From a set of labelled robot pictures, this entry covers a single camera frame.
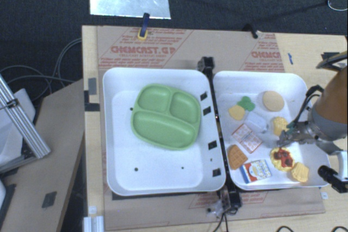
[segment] blue tape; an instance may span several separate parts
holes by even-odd
[[[248,173],[246,172],[246,168],[243,167],[243,165],[239,168],[241,171],[241,175],[243,176],[243,179],[245,181],[245,183],[249,184],[250,183],[250,179],[248,178]]]
[[[288,53],[288,57],[289,57],[290,63],[293,65],[293,64],[294,64],[294,63],[293,63],[293,57],[291,56],[290,53]]]

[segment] cardboard sheet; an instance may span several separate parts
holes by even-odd
[[[214,222],[207,209],[215,192],[176,196],[120,198],[106,181],[102,76],[112,67],[195,69],[203,56],[214,57],[214,73],[228,71],[284,72],[274,34],[150,28],[146,41],[139,28],[98,27],[98,69],[103,150],[106,230]],[[318,188],[244,192],[243,206],[229,220],[318,214],[325,212]]]

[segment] wooden table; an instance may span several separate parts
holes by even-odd
[[[61,230],[83,152],[83,105],[82,80],[44,98],[36,129],[52,151],[3,179],[16,187],[1,231]]]
[[[326,35],[295,35],[275,34],[279,52],[286,72],[298,74],[307,86],[320,84],[325,87],[334,76],[334,72],[317,70],[315,67],[321,61],[323,52],[342,52],[347,50],[347,41],[344,36]],[[98,77],[97,28],[83,27],[83,65],[84,90],[89,88],[89,78]],[[90,103],[99,103],[100,93],[89,96]],[[86,175],[88,191],[89,217],[104,215],[103,174],[101,153],[100,113],[85,112],[85,139],[86,139]],[[338,140],[336,144],[347,149],[347,139]],[[330,157],[332,168],[338,169],[338,160]],[[348,227],[346,217],[348,211],[348,195],[339,194],[330,186],[321,189],[327,199],[324,200],[326,213],[317,215],[303,215],[290,217],[264,218],[257,220],[230,221],[230,231],[276,231],[278,227],[287,225],[295,232],[301,231],[331,231],[333,227],[342,225]],[[134,231],[168,232],[168,231],[212,231],[216,223],[179,225],[172,227],[143,228]],[[219,231],[225,231],[224,224]]]

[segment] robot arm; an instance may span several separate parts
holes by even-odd
[[[292,142],[314,143],[328,155],[337,155],[339,173],[326,166],[320,167],[318,173],[339,192],[348,191],[347,151],[338,148],[333,141],[347,137],[347,67],[340,68],[333,63],[346,58],[347,52],[344,52],[318,64],[317,68],[328,68],[337,74],[325,89],[317,85],[308,90],[298,116],[288,125],[288,131],[282,131],[278,141],[280,147]],[[313,97],[319,98],[310,108],[308,103]],[[308,110],[308,118],[299,122],[304,110]]]

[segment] black clip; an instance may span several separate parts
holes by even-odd
[[[252,34],[252,37],[254,39],[259,38],[259,36],[257,35],[254,26],[252,26],[250,23],[247,23],[246,25],[244,25],[242,31],[250,31]]]
[[[138,39],[141,41],[145,41],[147,37],[147,25],[148,25],[148,20],[150,19],[150,14],[144,13],[142,17],[142,25],[141,28],[139,29],[138,32]]]

